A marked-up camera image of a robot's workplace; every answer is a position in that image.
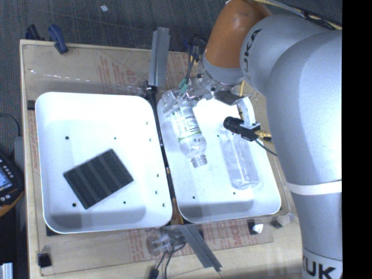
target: cable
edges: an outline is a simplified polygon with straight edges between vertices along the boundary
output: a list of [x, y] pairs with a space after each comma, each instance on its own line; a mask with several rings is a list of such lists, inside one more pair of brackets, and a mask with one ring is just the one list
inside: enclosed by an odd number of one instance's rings
[[183, 247], [185, 247], [185, 246], [186, 246], [186, 243], [182, 243], [182, 245], [181, 245], [178, 249], [175, 249], [174, 246], [172, 246], [172, 250], [171, 250], [171, 252], [169, 253], [169, 257], [168, 257], [168, 260], [167, 260], [167, 263], [166, 263], [166, 265], [165, 265], [165, 269], [164, 269], [164, 279], [167, 279], [167, 268], [168, 268], [169, 261], [170, 261], [170, 259], [172, 258], [172, 255], [173, 255], [175, 252], [181, 250], [181, 249], [182, 249]]
[[16, 120], [16, 118], [14, 118], [12, 115], [6, 114], [6, 113], [0, 113], [0, 116], [11, 118], [16, 123], [17, 129], [18, 129], [18, 136], [20, 137], [21, 136], [21, 127], [19, 126], [19, 123]]
[[243, 96], [244, 83], [245, 83], [245, 80], [243, 80], [243, 82], [240, 84], [240, 93], [239, 93], [239, 96]]
[[195, 55], [193, 55], [193, 53], [191, 52], [191, 47], [192, 47], [192, 44], [191, 42], [188, 43], [188, 65], [187, 65], [187, 74], [186, 74], [186, 81], [188, 81], [188, 79], [190, 78], [190, 74], [191, 74], [191, 70], [192, 70], [192, 67], [194, 66], [194, 62], [195, 62]]
[[164, 260], [165, 254], [167, 254], [167, 253], [168, 253], [168, 250], [165, 250], [164, 253], [163, 253], [163, 255], [162, 255], [162, 258], [160, 259], [160, 262], [156, 266], [156, 269], [158, 269], [160, 267], [160, 265], [162, 264], [162, 262]]
[[336, 22], [331, 22], [329, 19], [322, 18], [319, 15], [315, 15], [315, 14], [310, 13], [309, 11], [303, 10], [301, 8], [296, 8], [296, 7], [293, 7], [293, 6], [290, 6], [290, 5], [275, 1], [275, 0], [253, 0], [253, 1], [260, 2], [260, 3], [263, 3], [263, 4], [267, 4], [267, 5], [273, 5], [273, 6], [276, 6], [276, 7], [279, 7], [279, 8], [283, 8], [283, 9], [285, 9], [287, 11], [290, 11], [290, 12], [294, 13], [295, 15], [298, 15], [298, 16], [304, 18], [304, 19], [308, 18], [308, 19], [323, 21], [323, 22], [327, 23], [329, 26], [331, 26], [333, 29], [342, 30], [341, 24], [336, 23]]
[[269, 149], [267, 149], [264, 145], [262, 145], [258, 140], [256, 140], [255, 139], [255, 142], [257, 143], [257, 144], [259, 144], [262, 148], [264, 148], [268, 153], [270, 153], [270, 154], [272, 154], [272, 155], [274, 155], [274, 156], [278, 156], [276, 153], [274, 153], [273, 151], [271, 151], [271, 150], [269, 150]]

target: black sponge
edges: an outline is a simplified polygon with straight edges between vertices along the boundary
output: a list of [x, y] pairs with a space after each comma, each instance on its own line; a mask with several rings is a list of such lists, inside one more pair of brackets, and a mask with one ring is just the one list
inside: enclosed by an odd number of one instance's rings
[[63, 176], [85, 209], [133, 182], [131, 174], [112, 149], [65, 172]]

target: gray robot arm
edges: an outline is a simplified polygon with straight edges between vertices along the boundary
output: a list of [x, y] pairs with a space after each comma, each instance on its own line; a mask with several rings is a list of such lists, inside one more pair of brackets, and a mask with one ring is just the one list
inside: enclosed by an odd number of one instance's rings
[[342, 278], [341, 56], [342, 31], [231, 0], [185, 93], [233, 105], [230, 89], [245, 78], [265, 95], [300, 221], [303, 278]]

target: clear plastic bottle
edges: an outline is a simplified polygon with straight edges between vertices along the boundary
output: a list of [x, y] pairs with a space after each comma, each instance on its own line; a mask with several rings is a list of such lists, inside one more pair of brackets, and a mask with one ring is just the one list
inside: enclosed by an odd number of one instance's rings
[[200, 131], [191, 102], [184, 101], [177, 110], [170, 114], [169, 118], [181, 152], [191, 159], [194, 167], [207, 164], [207, 158], [204, 155], [207, 142]]
[[225, 139], [221, 144], [231, 185], [240, 190], [258, 185], [260, 178], [249, 142], [238, 134], [226, 131]]

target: black cable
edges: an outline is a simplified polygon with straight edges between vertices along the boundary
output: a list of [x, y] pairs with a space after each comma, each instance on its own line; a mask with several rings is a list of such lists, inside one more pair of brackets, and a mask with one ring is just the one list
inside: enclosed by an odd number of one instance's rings
[[192, 59], [192, 62], [191, 62], [191, 42], [188, 43], [188, 63], [187, 63], [187, 73], [186, 73], [186, 81], [188, 81], [188, 79], [190, 78], [190, 74], [191, 74], [191, 69], [192, 69], [192, 65], [194, 64], [194, 58]]
[[303, 8], [293, 6], [293, 5], [288, 5], [288, 6], [290, 6], [292, 8], [297, 8], [299, 11], [301, 11], [301, 13], [303, 14], [303, 16], [305, 17], [306, 20], [311, 20], [312, 22], [318, 23], [325, 28], [328, 28], [330, 30], [336, 30], [334, 25], [342, 28], [342, 23], [331, 20], [331, 19], [329, 19], [325, 16], [319, 15], [318, 13], [314, 13], [314, 12], [311, 12], [307, 9], [303, 9]]
[[0, 113], [0, 116], [11, 118], [16, 123], [17, 129], [18, 129], [18, 136], [20, 137], [21, 136], [21, 127], [19, 126], [19, 123], [16, 120], [16, 118], [14, 118], [12, 115], [6, 114], [6, 113]]
[[268, 153], [270, 153], [270, 154], [272, 154], [272, 155], [274, 155], [274, 156], [278, 156], [276, 153], [274, 153], [273, 151], [271, 151], [271, 150], [269, 150], [269, 149], [267, 149], [264, 145], [262, 145], [258, 140], [256, 140], [255, 139], [255, 142], [257, 143], [257, 144], [259, 144], [262, 148], [264, 148]]
[[168, 253], [168, 250], [165, 250], [164, 253], [163, 253], [163, 255], [162, 255], [162, 258], [160, 259], [160, 262], [156, 266], [156, 269], [158, 269], [160, 267], [160, 265], [162, 264], [162, 262], [164, 260], [165, 254], [167, 254], [167, 253]]
[[173, 255], [175, 252], [181, 250], [181, 249], [182, 249], [183, 247], [185, 247], [185, 246], [186, 246], [186, 243], [183, 243], [183, 244], [181, 245], [181, 247], [179, 247], [178, 249], [175, 249], [174, 246], [172, 246], [172, 250], [171, 250], [171, 252], [169, 253], [168, 260], [167, 260], [167, 264], [165, 265], [165, 269], [164, 269], [164, 279], [167, 279], [167, 268], [168, 268], [169, 261], [170, 261], [170, 259], [172, 258], [172, 255]]

